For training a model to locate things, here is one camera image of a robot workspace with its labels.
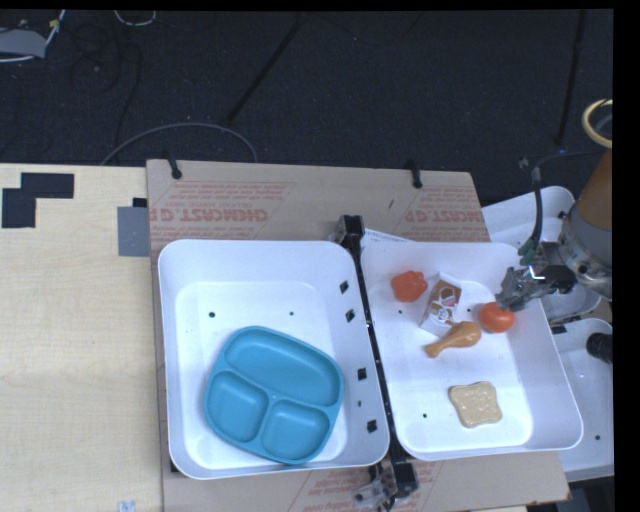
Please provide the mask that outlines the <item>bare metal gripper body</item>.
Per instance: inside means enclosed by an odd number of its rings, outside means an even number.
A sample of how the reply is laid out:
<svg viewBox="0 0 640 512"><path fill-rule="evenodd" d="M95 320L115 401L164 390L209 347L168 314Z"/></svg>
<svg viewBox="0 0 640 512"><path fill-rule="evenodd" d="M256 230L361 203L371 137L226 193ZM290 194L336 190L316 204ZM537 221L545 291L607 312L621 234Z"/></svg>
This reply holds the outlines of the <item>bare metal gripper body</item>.
<svg viewBox="0 0 640 512"><path fill-rule="evenodd" d="M612 301L612 270L579 242L540 242L523 271L527 297L567 294L577 285Z"/></svg>

